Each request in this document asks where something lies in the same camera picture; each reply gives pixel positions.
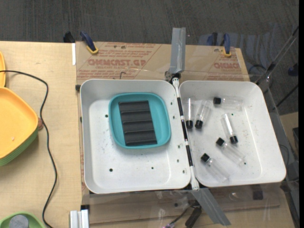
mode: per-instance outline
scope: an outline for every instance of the wooden table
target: wooden table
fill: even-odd
[[[58,171],[58,182],[45,218],[55,228],[67,228],[69,212],[82,203],[80,141],[76,66],[68,43],[0,41],[6,69],[33,74],[49,85],[43,118],[49,129],[49,146]],[[39,114],[46,87],[32,78],[7,73],[6,87],[22,97]],[[42,210],[54,182],[54,170],[47,150],[46,131],[16,159],[0,167],[0,219],[17,211],[28,211],[42,220]],[[278,190],[279,206],[227,211],[232,227],[294,227],[284,193]],[[176,227],[184,227],[185,216]],[[160,227],[175,217],[150,221],[106,223],[92,227]],[[198,227],[222,227],[202,215]]]

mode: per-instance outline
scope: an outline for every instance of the blue clamp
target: blue clamp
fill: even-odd
[[[84,32],[83,30],[80,31],[80,35],[81,35],[82,39],[86,41],[86,43],[87,43],[86,48],[89,50],[89,52],[93,55],[97,54],[98,48],[95,47],[91,37],[86,32]]]
[[[221,42],[220,46],[224,45],[224,55],[226,57],[231,57],[229,34],[225,33],[223,37],[224,39]],[[207,46],[217,46],[218,45],[217,40],[218,40],[218,34],[216,32],[212,33],[212,35],[208,36],[207,38]]]
[[[225,33],[224,34],[224,55],[226,57],[231,57],[231,52],[230,52],[230,36],[229,34]]]
[[[299,64],[296,63],[293,67],[288,69],[289,76],[299,76]]]

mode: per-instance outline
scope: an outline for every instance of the clear plastic vial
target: clear plastic vial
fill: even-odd
[[[196,128],[202,128],[203,123],[207,120],[210,110],[211,110],[211,102],[210,101],[202,101],[197,114],[195,116],[195,127]]]
[[[233,144],[238,143],[238,138],[235,134],[234,127],[233,127],[232,121],[230,119],[230,114],[229,113],[223,114],[221,121],[222,121],[224,131],[226,133],[226,136],[230,139],[230,142]]]
[[[195,116],[195,104],[191,98],[188,98],[183,103],[184,117],[186,121],[186,127],[191,129],[193,127],[193,121]]]
[[[206,164],[206,169],[220,182],[229,180],[230,174],[217,162],[215,159],[210,158],[209,155],[204,153],[201,157],[202,161]]]
[[[243,101],[238,97],[214,97],[213,104],[223,108],[242,110]]]
[[[216,144],[220,147],[223,154],[231,159],[235,164],[240,166],[246,165],[245,155],[241,153],[235,146],[232,146],[222,138],[218,138]]]

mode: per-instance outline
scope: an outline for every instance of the black cable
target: black cable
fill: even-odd
[[[261,65],[261,64],[255,64],[255,65],[251,66],[250,69],[248,69],[248,74],[249,74],[249,75],[251,74],[251,70],[252,70],[253,68],[261,68],[261,69],[263,69],[264,71],[267,70],[263,65]]]
[[[43,102],[42,102],[42,105],[41,105],[40,113],[39,113],[39,114],[40,114],[40,119],[41,119],[41,121],[42,121],[42,124],[44,125],[44,127],[45,127],[45,129],[46,129],[46,131],[47,131],[47,150],[48,150],[48,154],[49,154],[49,156],[50,156],[50,158],[51,158],[51,160],[52,160],[52,164],[53,164],[53,168],[54,168],[54,172],[55,172],[55,180],[54,180],[54,184],[53,184],[52,190],[51,190],[51,192],[50,192],[50,194],[49,194],[49,196],[48,196],[48,198],[47,198],[47,201],[46,201],[46,203],[45,203],[45,205],[44,205],[44,207],[43,207],[42,219],[43,219],[44,223],[45,223],[47,226],[49,226],[50,228],[52,228],[52,226],[51,226],[50,224],[48,224],[48,223],[46,222],[45,218],[44,218],[44,214],[45,214],[46,208],[47,208],[47,206],[48,206],[48,202],[49,202],[49,200],[50,200],[50,198],[51,198],[51,196],[52,196],[52,193],[53,193],[53,191],[54,191],[54,189],[55,189],[55,186],[56,186],[56,183],[57,183],[57,169],[56,169],[56,165],[55,165],[53,156],[52,156],[51,151],[50,151],[50,149],[49,149],[49,133],[48,133],[48,128],[47,128],[47,125],[45,124],[45,122],[43,121],[43,118],[42,118],[43,106],[44,106],[44,104],[45,104],[45,102],[46,102],[46,100],[47,100],[47,96],[48,96],[48,84],[47,84],[43,79],[41,79],[41,78],[38,78],[38,77],[33,76],[33,75],[31,75],[31,74],[23,73],[23,72],[20,72],[20,71],[14,71],[14,70],[0,70],[0,73],[2,73],[2,72],[10,72],[10,73],[17,73],[17,74],[26,75],[26,76],[29,76],[29,77],[31,77],[31,78],[34,78],[34,79],[36,79],[36,80],[38,80],[38,81],[44,83],[44,84],[46,85],[46,87],[47,87],[46,95],[44,96],[44,100],[43,100]]]
[[[280,147],[284,147],[285,150],[287,151],[287,161],[284,161],[285,166],[287,166],[289,164],[289,150],[285,145],[279,144]]]
[[[170,222],[170,225],[171,225],[171,224],[174,224],[176,221],[178,221],[178,220],[187,212],[188,208],[189,208],[189,207],[187,207],[187,208],[180,214],[180,216],[178,216],[175,220],[171,221],[171,222]]]
[[[279,107],[280,104],[282,104],[297,88],[299,87],[299,84],[297,84],[275,107]]]

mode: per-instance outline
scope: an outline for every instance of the green plastic bowl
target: green plastic bowl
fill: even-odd
[[[46,228],[45,225],[33,214],[25,211],[17,212],[0,220],[0,228],[10,228],[10,220],[16,215],[23,215],[28,219],[29,228]]]

